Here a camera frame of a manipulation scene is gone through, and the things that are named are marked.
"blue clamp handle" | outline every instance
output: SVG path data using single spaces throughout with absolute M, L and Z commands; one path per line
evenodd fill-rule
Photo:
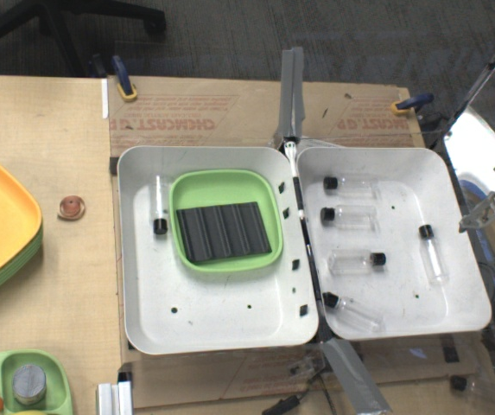
M 131 95 L 134 93 L 134 89 L 132 88 L 132 84 L 130 83 L 130 77 L 128 76 L 128 71 L 126 71 L 126 67 L 122 59 L 118 55 L 113 55 L 111 59 L 111 64 L 113 69 L 115 70 L 115 74 L 118 77 L 118 81 L 120 86 L 123 88 L 123 91 L 126 95 Z
M 416 111 L 419 111 L 424 105 L 431 103 L 434 101 L 435 97 L 433 93 L 421 93 L 419 95 L 415 95 L 409 99 L 402 101 L 401 103 L 396 103 L 395 107 L 399 111 L 404 111 L 406 109 L 410 109 L 413 107 Z

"clear tube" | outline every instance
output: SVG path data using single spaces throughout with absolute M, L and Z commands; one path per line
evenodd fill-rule
M 168 231 L 169 189 L 170 183 L 164 176 L 155 176 L 155 181 L 149 185 L 149 219 L 157 235 Z
M 380 332 L 384 329 L 384 316 L 369 309 L 352 298 L 342 297 L 337 303 L 340 319 L 345 324 L 367 332 Z
M 382 252 L 367 249 L 333 249 L 327 258 L 327 268 L 333 275 L 369 274 L 384 269 Z
M 320 211 L 323 224 L 334 225 L 345 230 L 378 230 L 378 212 L 373 206 L 338 205 L 324 207 Z
M 448 281 L 448 273 L 441 255 L 441 247 L 430 225 L 419 228 L 420 254 L 428 280 L 431 284 L 445 284 Z
M 463 377 L 453 375 L 450 377 L 453 392 L 467 398 L 485 399 L 495 404 L 495 383 L 477 376 Z
M 329 194 L 345 197 L 377 199 L 379 197 L 378 179 L 359 174 L 324 177 L 324 190 Z

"white tray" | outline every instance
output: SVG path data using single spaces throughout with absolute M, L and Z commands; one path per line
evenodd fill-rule
M 350 297 L 383 316 L 378 332 L 347 324 L 327 309 L 332 331 L 348 340 L 451 333 L 484 328 L 491 305 L 469 238 L 458 233 L 460 210 L 442 159 L 425 149 L 311 148 L 298 157 L 303 199 L 322 292 Z M 324 176 L 367 176 L 380 196 L 349 198 L 324 191 Z M 378 232 L 324 227 L 320 210 L 336 204 L 368 204 L 377 210 Z M 432 225 L 449 274 L 432 285 L 420 255 L 418 227 Z M 334 248 L 370 247 L 384 252 L 384 272 L 334 276 L 327 256 Z
M 283 250 L 254 271 L 205 273 L 182 264 L 171 233 L 155 236 L 148 186 L 155 175 L 176 179 L 204 169 L 248 169 L 272 186 Z M 284 182 L 282 194 L 278 186 Z M 124 269 L 124 322 L 145 354 L 178 354 L 302 345 L 318 327 L 314 292 L 297 216 L 289 163 L 269 148 L 141 146 L 118 163 Z M 292 261 L 300 260 L 292 269 Z M 301 316 L 300 307 L 308 306 Z

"green tray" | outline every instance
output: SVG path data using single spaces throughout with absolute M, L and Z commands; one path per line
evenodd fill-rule
M 22 405 L 13 395 L 13 374 L 25 364 L 33 363 L 46 373 L 46 396 L 34 405 Z M 0 415 L 24 411 L 42 411 L 47 415 L 73 415 L 73 402 L 63 366 L 52 355 L 41 350 L 11 350 L 0 352 L 0 397 L 4 409 Z
M 263 217 L 271 251 L 268 253 L 192 263 L 186 257 L 176 210 L 203 208 L 255 201 Z M 259 174 L 242 169 L 216 169 L 189 172 L 180 176 L 170 189 L 170 224 L 182 262 L 196 271 L 248 271 L 272 264 L 282 253 L 280 214 L 272 187 Z
M 35 237 L 15 256 L 9 263 L 0 269 L 0 286 L 13 277 L 32 257 L 38 252 L 43 240 L 43 226 L 36 233 Z

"dark floor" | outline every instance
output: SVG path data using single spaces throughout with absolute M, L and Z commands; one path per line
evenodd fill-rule
M 67 15 L 84 65 L 120 54 L 130 73 L 279 80 L 303 46 L 305 81 L 392 84 L 435 94 L 452 114 L 495 51 L 495 0 L 122 0 L 164 10 L 168 30 Z M 0 0 L 0 15 L 18 0 Z M 0 40 L 0 74 L 68 76 L 53 39 L 28 22 Z

